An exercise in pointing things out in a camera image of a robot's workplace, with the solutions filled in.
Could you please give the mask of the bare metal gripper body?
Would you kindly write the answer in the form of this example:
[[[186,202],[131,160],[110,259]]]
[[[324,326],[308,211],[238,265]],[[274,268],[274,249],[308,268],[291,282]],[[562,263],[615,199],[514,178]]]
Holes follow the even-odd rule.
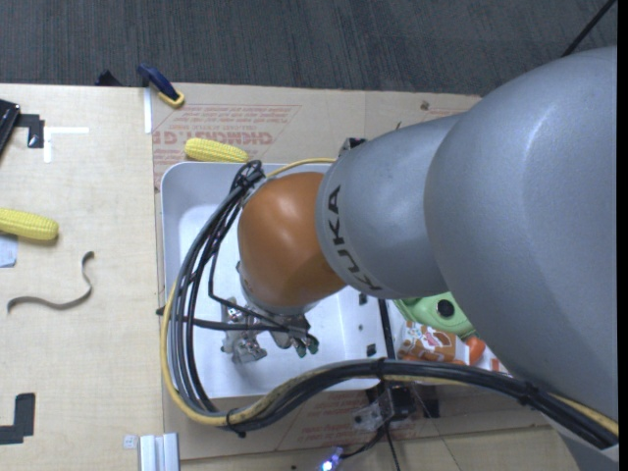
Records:
[[[224,305],[227,325],[222,349],[262,349],[258,336],[268,333],[281,349],[310,349],[310,325],[303,314],[276,314],[255,306]]]

